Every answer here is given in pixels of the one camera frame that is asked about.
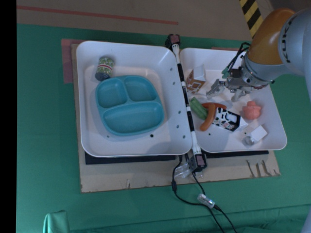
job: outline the pink rubber toy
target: pink rubber toy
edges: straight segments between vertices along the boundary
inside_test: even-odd
[[[255,101],[247,102],[246,106],[243,106],[245,118],[248,120],[256,119],[260,116],[261,107],[256,105]]]

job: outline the blue divided plate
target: blue divided plate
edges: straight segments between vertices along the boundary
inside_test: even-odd
[[[126,75],[100,82],[96,103],[104,126],[116,135],[134,135],[159,127],[164,110],[156,89],[142,76]]]

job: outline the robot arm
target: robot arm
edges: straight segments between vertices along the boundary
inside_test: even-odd
[[[283,74],[305,76],[311,100],[311,8],[277,9],[263,21],[239,69],[226,68],[207,97],[228,88],[232,101],[261,89]]]

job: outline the yellow and black hazard tape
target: yellow and black hazard tape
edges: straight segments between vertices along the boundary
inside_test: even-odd
[[[241,8],[247,22],[248,29],[252,38],[255,36],[257,29],[261,25],[263,19],[259,11],[256,0],[239,0]]]

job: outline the green fabric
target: green fabric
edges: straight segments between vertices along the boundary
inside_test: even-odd
[[[45,216],[61,210],[71,232],[216,231],[208,211],[179,201],[169,186],[81,194],[73,85],[63,82],[65,38],[163,46],[167,35],[17,25],[16,232],[41,233]],[[181,48],[241,42],[181,36]],[[287,147],[275,151],[281,175],[203,184],[239,229],[290,224],[287,218],[302,227],[311,205],[311,116],[306,116],[311,104],[305,80],[285,75],[271,88],[288,137]],[[186,200],[196,202],[198,193],[196,185],[178,186]],[[217,217],[230,230],[224,217]],[[267,230],[282,232],[281,225]]]
[[[43,233],[69,233],[67,212],[47,213],[43,223]]]

